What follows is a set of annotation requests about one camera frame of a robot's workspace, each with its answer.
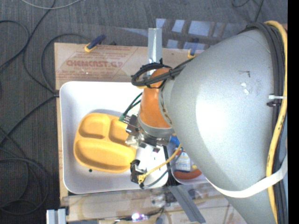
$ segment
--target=yellow plate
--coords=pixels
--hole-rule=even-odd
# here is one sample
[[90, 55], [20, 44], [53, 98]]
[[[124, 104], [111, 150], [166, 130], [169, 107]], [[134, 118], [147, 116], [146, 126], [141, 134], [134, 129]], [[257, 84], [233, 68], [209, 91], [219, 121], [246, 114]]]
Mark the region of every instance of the yellow plate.
[[136, 149], [127, 146], [126, 124], [119, 117], [90, 113], [81, 120], [74, 141], [74, 155], [83, 166], [121, 173], [130, 168]]

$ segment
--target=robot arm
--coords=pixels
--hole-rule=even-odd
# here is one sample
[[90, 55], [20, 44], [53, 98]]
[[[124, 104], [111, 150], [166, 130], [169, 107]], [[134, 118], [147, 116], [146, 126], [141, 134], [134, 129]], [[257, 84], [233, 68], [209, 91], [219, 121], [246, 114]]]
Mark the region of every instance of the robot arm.
[[[153, 152], [175, 133], [221, 189], [244, 190], [270, 176], [287, 107], [287, 40], [281, 27], [271, 21], [250, 24], [174, 69], [154, 68], [146, 80], [138, 72], [132, 84], [146, 88], [128, 133]], [[145, 170], [136, 164], [138, 176]], [[250, 197], [226, 198], [248, 224], [286, 223], [287, 212], [277, 215], [272, 186]]]

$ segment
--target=white strap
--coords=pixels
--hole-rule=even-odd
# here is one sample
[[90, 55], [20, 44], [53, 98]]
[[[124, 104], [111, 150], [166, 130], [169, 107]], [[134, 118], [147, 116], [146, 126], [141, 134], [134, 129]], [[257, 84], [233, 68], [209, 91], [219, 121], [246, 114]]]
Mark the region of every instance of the white strap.
[[214, 184], [211, 183], [211, 185], [216, 188], [219, 192], [226, 196], [231, 196], [231, 197], [236, 197], [236, 198], [245, 198], [252, 196], [256, 193], [259, 193], [260, 191], [263, 191], [267, 189], [268, 187], [274, 185], [275, 183], [279, 182], [282, 180], [285, 176], [285, 174], [288, 171], [288, 156], [287, 154], [285, 155], [284, 161], [280, 167], [280, 169], [273, 173], [272, 175], [263, 178], [262, 180], [258, 181], [257, 183], [253, 184], [251, 187], [242, 190], [242, 191], [227, 191], [221, 188], [216, 187]]

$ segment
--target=white cable tie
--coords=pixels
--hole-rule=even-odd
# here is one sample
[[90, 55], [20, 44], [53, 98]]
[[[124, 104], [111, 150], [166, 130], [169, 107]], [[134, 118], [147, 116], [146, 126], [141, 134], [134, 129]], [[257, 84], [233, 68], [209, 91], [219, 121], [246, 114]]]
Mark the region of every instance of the white cable tie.
[[287, 96], [269, 95], [269, 99], [287, 99]]
[[226, 196], [235, 197], [235, 198], [246, 198], [246, 197], [253, 196], [254, 194], [259, 193], [259, 192], [267, 189], [268, 187], [274, 185], [275, 183], [279, 182], [280, 180], [282, 180], [284, 178], [287, 171], [288, 171], [288, 156], [286, 154], [284, 161], [283, 161], [280, 169], [277, 172], [273, 173], [272, 175], [270, 175], [266, 178], [263, 178], [262, 180], [253, 184], [251, 187], [249, 187], [245, 190], [242, 190], [242, 191], [227, 191], [227, 190], [216, 187], [208, 179], [207, 180], [211, 183], [211, 185], [214, 188], [216, 188], [219, 192], [221, 192], [222, 194], [224, 194]]

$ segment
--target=gray carpet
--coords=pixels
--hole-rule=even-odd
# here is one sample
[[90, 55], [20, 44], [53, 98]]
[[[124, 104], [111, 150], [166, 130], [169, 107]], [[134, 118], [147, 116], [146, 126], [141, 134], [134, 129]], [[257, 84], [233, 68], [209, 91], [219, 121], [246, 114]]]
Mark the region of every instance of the gray carpet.
[[[42, 7], [53, 3], [53, 0], [26, 1]], [[56, 0], [54, 7], [73, 1], [76, 0]], [[254, 21], [260, 0], [249, 0], [241, 7], [234, 7], [232, 1], [82, 0], [46, 14], [47, 10], [21, 0], [0, 0], [0, 223], [45, 223], [46, 210], [60, 205], [56, 102], [51, 91], [55, 84], [53, 43], [46, 49], [42, 65], [40, 61], [44, 47], [52, 38], [76, 33], [93, 39], [105, 31], [104, 44], [147, 46], [146, 36], [134, 39], [132, 32], [138, 29], [146, 33], [148, 28], [161, 26], [163, 46], [188, 48], [192, 36], [173, 31], [176, 21], [185, 21], [187, 30], [192, 21], [226, 24], [221, 38], [236, 34]], [[235, 0], [235, 5], [245, 1]], [[21, 25], [31, 34], [45, 14], [26, 49], [15, 56], [28, 38]], [[257, 21], [268, 20], [287, 23], [288, 0], [264, 0]], [[55, 41], [87, 43], [77, 35]], [[203, 39], [202, 48], [213, 42], [217, 41]], [[27, 215], [15, 215], [31, 211]]]

